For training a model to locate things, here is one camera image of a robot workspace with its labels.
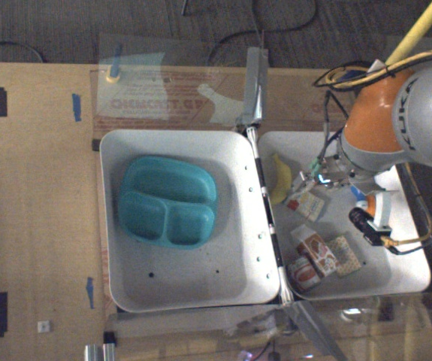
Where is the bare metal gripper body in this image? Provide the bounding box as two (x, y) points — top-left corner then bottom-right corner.
(300, 155), (375, 190)

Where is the white and orange carton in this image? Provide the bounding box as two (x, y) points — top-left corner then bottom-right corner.
(284, 188), (327, 223)

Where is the yellow banana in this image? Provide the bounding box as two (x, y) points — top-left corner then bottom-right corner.
(269, 152), (293, 206)

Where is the brown and white carton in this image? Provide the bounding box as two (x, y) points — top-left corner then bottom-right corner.
(290, 224), (340, 278)

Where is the beige patterned packet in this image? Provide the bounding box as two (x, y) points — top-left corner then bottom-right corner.
(325, 235), (363, 278)

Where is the red and white can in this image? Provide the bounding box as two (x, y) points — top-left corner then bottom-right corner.
(286, 255), (322, 293)

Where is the white plastic tray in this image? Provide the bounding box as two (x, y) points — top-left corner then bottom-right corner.
(257, 131), (432, 302)
(98, 129), (282, 313)

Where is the teal divided plate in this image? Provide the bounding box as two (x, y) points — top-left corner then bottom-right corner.
(116, 155), (219, 250)

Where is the brown cardboard board red print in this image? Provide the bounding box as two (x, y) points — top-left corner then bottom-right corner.
(89, 65), (432, 315)

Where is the black cylinder on white bracket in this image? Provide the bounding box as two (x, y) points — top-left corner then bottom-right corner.
(348, 190), (394, 247)

